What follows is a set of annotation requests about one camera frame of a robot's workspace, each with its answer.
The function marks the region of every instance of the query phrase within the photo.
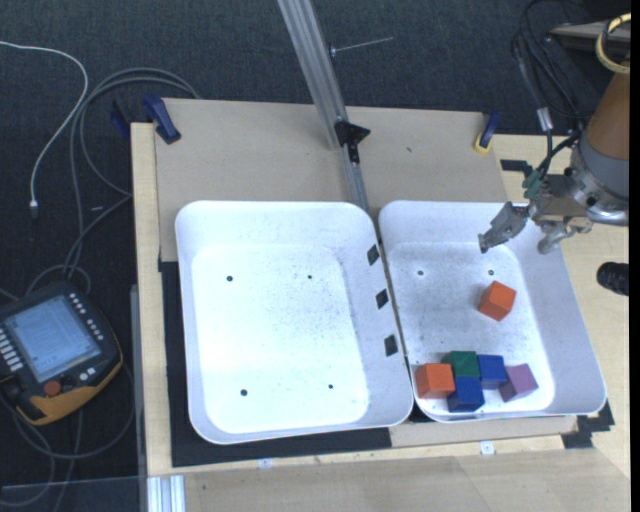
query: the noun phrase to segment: blue cube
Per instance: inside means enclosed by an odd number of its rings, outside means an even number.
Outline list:
[[[447,397],[449,412],[473,412],[484,405],[480,379],[456,377],[456,390]]]
[[[498,389],[507,382],[507,371],[502,356],[478,354],[478,365],[482,389]]]

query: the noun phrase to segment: green cube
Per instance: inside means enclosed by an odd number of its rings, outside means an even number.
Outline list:
[[[452,350],[442,358],[443,363],[449,363],[454,377],[480,378],[478,355],[472,350]]]

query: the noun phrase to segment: wooden table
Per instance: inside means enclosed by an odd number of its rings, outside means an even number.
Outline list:
[[[306,156],[306,161],[314,162],[314,165],[321,166],[323,169],[326,168],[327,162],[330,163],[334,159],[331,152],[327,154],[328,150],[322,147],[320,142],[322,136],[320,130],[316,130],[315,116],[317,114],[313,106],[204,102],[189,104],[185,110],[179,102],[193,100],[175,100],[178,101],[178,104],[175,105],[171,103],[172,101],[174,100],[167,100],[170,113],[175,116],[174,122],[178,129],[184,128],[185,132],[187,132],[186,135],[191,134],[195,137],[193,133],[189,132],[189,120],[193,119],[193,116],[196,115],[195,113],[201,111],[203,107],[216,111],[218,115],[214,124],[219,123],[218,126],[229,128],[230,123],[239,123],[240,125],[244,123],[245,131],[229,130],[228,135],[225,135],[227,137],[225,140],[209,140],[209,150],[203,150],[204,154],[199,156],[199,158],[206,160],[211,158],[211,153],[207,153],[207,151],[215,150],[217,162],[226,162],[227,165],[231,165],[234,171],[242,168],[243,155],[245,158],[250,158],[251,155],[254,155],[255,158],[255,155],[271,154],[276,159],[275,161],[284,166],[285,170],[290,169],[291,166],[299,166],[301,154]],[[183,111],[186,111],[189,115],[184,118],[180,117],[179,113]],[[240,117],[236,115],[239,111],[242,112]],[[251,133],[251,126],[255,128],[258,125],[258,128],[255,129],[264,129],[259,128],[262,125],[255,120],[263,119],[265,111],[268,111],[270,115],[274,112],[277,113],[280,121],[274,122],[273,117],[271,117],[271,122],[265,125],[269,128],[269,134],[262,138],[256,137],[254,136],[255,134]],[[468,147],[472,144],[475,134],[478,133],[483,123],[483,117],[474,113],[385,111],[384,109],[358,108],[350,109],[350,117],[352,122],[361,123],[367,127],[371,127],[372,124],[375,125],[373,133],[395,134],[375,139],[372,137],[371,142],[367,140],[362,143],[363,171],[370,173],[368,175],[365,174],[365,176],[374,175],[373,178],[369,178],[369,182],[365,179],[370,202],[374,209],[379,208],[385,201],[393,199],[394,196],[403,194],[402,187],[398,188],[397,183],[393,184],[390,181],[388,187],[383,187],[385,178],[381,171],[375,169],[376,162],[380,162],[380,160],[383,161],[380,165],[388,166],[390,158],[401,158],[405,159],[402,161],[403,165],[408,161],[409,163],[406,165],[417,166],[416,169],[420,168],[420,166],[428,167],[433,165],[434,161],[440,167],[445,165],[444,162],[448,162],[446,169],[448,174],[440,175],[437,169],[431,174],[431,194],[433,194],[433,183],[435,183],[436,189],[440,187],[440,192],[438,193],[445,191],[445,196],[447,193],[453,194],[457,198],[455,200],[464,200],[466,198],[466,200],[473,201],[502,201],[507,197],[512,200],[522,200],[521,189],[519,188],[521,176],[516,173],[501,173],[498,160],[518,159],[537,164],[544,156],[546,148],[542,137],[495,136],[494,148],[488,155],[480,157],[475,153],[471,154],[467,151]],[[415,123],[419,125],[421,132],[416,132]],[[295,146],[289,146],[290,149],[293,148],[291,151],[274,149],[272,143],[274,137],[281,136],[283,141],[290,141],[285,135],[291,136],[291,126],[295,127],[293,131],[298,134],[296,135],[297,137],[300,138],[300,133],[306,133],[307,135],[302,136]],[[281,129],[288,131],[287,134],[280,134],[279,130]],[[200,133],[201,138],[204,137],[202,140],[206,142],[207,137],[205,135]],[[247,151],[247,137],[251,141],[250,151]],[[314,145],[316,137],[318,140],[317,146]],[[173,189],[180,196],[177,202],[174,197],[173,200],[165,199],[171,204],[170,207],[166,205],[159,206],[158,191],[159,188],[165,190],[164,193],[166,195],[166,188],[163,189],[161,185],[162,181],[166,180],[166,176],[159,177],[158,169],[162,169],[163,162],[168,157],[166,153],[163,154],[161,150],[156,148],[156,139],[152,125],[134,124],[132,126],[146,466],[148,475],[151,477],[187,475],[186,488],[189,496],[187,499],[189,510],[216,509],[215,507],[207,508],[206,505],[209,503],[207,493],[213,492],[213,489],[215,489],[215,495],[218,497],[225,496],[225,499],[240,500],[238,503],[243,504],[240,506],[242,509],[247,508],[251,503],[260,501],[264,504],[263,510],[296,510],[294,505],[297,503],[297,506],[300,506],[299,500],[303,500],[304,496],[308,496],[303,487],[310,485],[309,479],[316,478],[317,482],[323,482],[318,484],[320,486],[331,486],[336,479],[340,481],[344,478],[344,476],[341,477],[339,475],[347,467],[352,468],[350,471],[354,475],[353,485],[355,488],[351,490],[352,492],[345,491],[344,503],[347,506],[341,505],[339,507],[341,510],[369,510],[366,507],[362,508],[364,502],[359,493],[362,491],[362,486],[371,484],[371,478],[382,478],[385,482],[384,484],[381,484],[379,479],[376,481],[379,485],[382,485],[388,495],[393,496],[400,493],[406,498],[407,484],[401,487],[394,487],[388,478],[389,475],[404,475],[407,482],[412,482],[411,485],[415,485],[417,490],[414,489],[409,493],[411,495],[409,501],[411,503],[419,503],[420,500],[425,499],[425,496],[428,495],[428,485],[421,486],[419,481],[416,481],[416,475],[413,472],[417,471],[418,468],[422,468],[420,471],[438,472],[438,468],[446,469],[452,464],[456,469],[452,472],[451,482],[462,482],[460,485],[467,485],[471,482],[473,484],[471,485],[473,489],[469,491],[471,494],[477,491],[479,484],[484,485],[483,482],[490,481],[488,484],[490,487],[487,489],[490,489],[491,493],[504,495],[505,501],[500,502],[500,500],[489,499],[487,493],[480,491],[482,495],[480,501],[483,502],[485,508],[478,508],[478,510],[500,510],[500,503],[507,507],[505,510],[509,509],[509,503],[513,506],[514,502],[511,500],[514,499],[514,489],[512,485],[505,483],[508,480],[506,476],[522,471],[525,466],[528,468],[527,471],[533,475],[542,475],[544,473],[545,481],[549,479],[551,474],[549,471],[556,472],[556,476],[565,478],[566,483],[573,486],[573,489],[579,485],[582,488],[585,500],[589,498],[591,503],[593,503],[594,499],[597,500],[600,494],[598,492],[599,487],[597,485],[594,486],[594,483],[589,478],[602,480],[600,482],[602,485],[605,485],[603,482],[606,481],[608,482],[606,485],[609,486],[607,497],[609,501],[607,503],[611,505],[611,500],[614,500],[613,502],[623,505],[623,508],[615,508],[615,510],[625,510],[624,507],[626,507],[629,498],[627,487],[630,479],[629,303],[628,298],[617,296],[600,287],[596,283],[595,272],[599,265],[605,261],[628,261],[628,230],[607,226],[595,226],[593,232],[588,235],[575,236],[562,242],[567,267],[583,312],[587,330],[604,374],[608,387],[609,403],[616,421],[616,425],[611,428],[610,432],[594,434],[593,440],[596,449],[580,450],[579,454],[575,450],[564,449],[560,434],[577,429],[576,418],[565,416],[459,424],[405,423],[391,428],[393,444],[391,449],[367,453],[274,459],[268,461],[267,464],[268,467],[273,468],[268,478],[264,476],[263,472],[256,473],[257,468],[265,467],[265,461],[173,467],[170,453],[162,285],[158,272],[158,257],[159,254],[162,254],[163,258],[168,258],[170,261],[173,257],[172,251],[174,251],[171,248],[171,232],[166,228],[168,221],[164,220],[163,222],[162,217],[163,215],[168,215],[168,218],[171,219],[171,215],[175,214],[177,205],[180,203],[186,204],[186,202],[193,199],[190,195],[192,192],[189,192],[193,188],[193,184],[188,185],[186,189],[180,189],[180,184],[177,183],[176,186],[178,188]],[[236,141],[236,144],[230,144],[230,141],[233,140]],[[261,140],[265,144],[264,151],[261,146]],[[283,155],[291,153],[293,153],[292,159],[287,160],[289,157],[283,157]],[[469,174],[469,169],[467,168],[455,170],[456,165],[458,167],[468,167],[470,165],[467,161],[456,164],[456,153],[458,155],[462,154],[463,160],[476,159],[472,160],[473,166],[475,170],[480,170],[476,173],[475,178]],[[553,161],[552,172],[563,169],[567,165],[568,156],[568,153],[560,153]],[[196,167],[195,165],[191,167],[185,166],[187,169]],[[461,185],[459,176],[456,174],[463,171],[467,173],[465,176],[470,180],[466,187]],[[212,169],[212,172],[219,173],[222,171],[218,168]],[[340,185],[336,185],[340,182],[340,175],[338,174],[337,176],[338,178],[331,178],[333,180],[331,186],[338,188],[335,190],[324,189],[323,194],[334,194],[334,200],[345,200],[346,197],[344,195],[340,196],[340,194],[345,194],[345,191],[340,189]],[[397,181],[396,178],[397,176],[394,178],[393,175],[389,175],[388,179]],[[184,181],[184,176],[177,179],[178,182],[180,180]],[[486,184],[484,189],[480,189],[476,180]],[[418,198],[433,199],[433,195],[430,197],[429,192],[425,192],[425,190],[429,190],[427,185],[429,183],[425,183],[423,190],[416,191],[414,183],[410,192],[417,195]],[[215,192],[200,190],[197,193],[204,194],[204,197],[210,197]],[[229,193],[228,190],[223,193],[226,193],[227,196],[225,197],[229,199],[235,198],[233,193]],[[485,444],[482,447],[488,451],[495,450],[496,455],[489,457],[490,463],[487,462],[489,459],[487,459],[486,455],[480,456],[481,441],[491,441],[489,445]],[[589,478],[584,474],[585,464],[590,465]],[[580,471],[570,477],[567,475],[567,467]],[[502,483],[497,476],[500,471],[503,471],[502,474],[505,475],[503,479],[505,482]],[[294,480],[299,479],[300,485],[289,485],[291,478],[294,478]],[[285,481],[289,482],[287,488],[289,489],[290,487],[288,492],[293,493],[293,497],[291,497],[293,501],[290,504],[285,503],[287,499],[277,495],[277,493],[274,495],[273,489],[269,486],[255,493],[243,493],[239,482],[246,479],[255,481],[257,489],[262,489],[261,486],[266,482],[271,482],[270,485],[276,486],[283,484]],[[576,507],[577,504],[582,503],[580,500],[576,501],[575,499],[573,501],[565,500],[564,497],[560,496],[561,493],[558,493],[557,489],[551,493],[553,500],[566,501],[567,506],[575,505]],[[311,502],[305,501],[305,503],[307,510],[326,509],[320,508],[322,503],[317,500],[315,505]],[[544,506],[540,507],[540,502],[538,502],[538,507],[535,510],[542,509],[554,510]],[[579,507],[559,510],[578,509]]]

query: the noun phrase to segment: metal post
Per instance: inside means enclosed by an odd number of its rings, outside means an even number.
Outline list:
[[[313,4],[311,0],[278,0],[278,4],[324,125],[329,146],[333,149],[342,148],[343,170],[351,201],[369,213],[359,162],[350,158],[348,144],[341,143],[336,134],[336,123],[348,122],[349,118]]]

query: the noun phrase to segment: blue screen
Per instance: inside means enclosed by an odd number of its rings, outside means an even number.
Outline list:
[[[55,297],[5,322],[38,382],[100,353],[64,297]]]

